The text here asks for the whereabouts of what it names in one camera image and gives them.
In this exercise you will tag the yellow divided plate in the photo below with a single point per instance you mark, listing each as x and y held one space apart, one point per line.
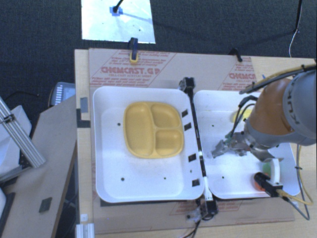
138 130

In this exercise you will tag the green round toy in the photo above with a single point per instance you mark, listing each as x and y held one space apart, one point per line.
267 168

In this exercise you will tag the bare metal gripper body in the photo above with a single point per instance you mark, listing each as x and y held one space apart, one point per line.
241 142

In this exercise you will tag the thin black and white rod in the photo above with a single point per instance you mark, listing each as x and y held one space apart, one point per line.
197 137

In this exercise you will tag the black cylinder on white bracket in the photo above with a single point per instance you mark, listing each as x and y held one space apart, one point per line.
266 183

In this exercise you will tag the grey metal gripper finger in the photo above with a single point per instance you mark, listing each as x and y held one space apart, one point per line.
218 153
224 144

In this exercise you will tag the orange round toy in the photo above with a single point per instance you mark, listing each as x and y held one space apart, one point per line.
257 186

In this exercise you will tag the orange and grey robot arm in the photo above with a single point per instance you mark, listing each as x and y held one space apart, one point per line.
272 113

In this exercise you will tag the white plastic tray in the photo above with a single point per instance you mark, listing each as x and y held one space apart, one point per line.
223 172
148 177

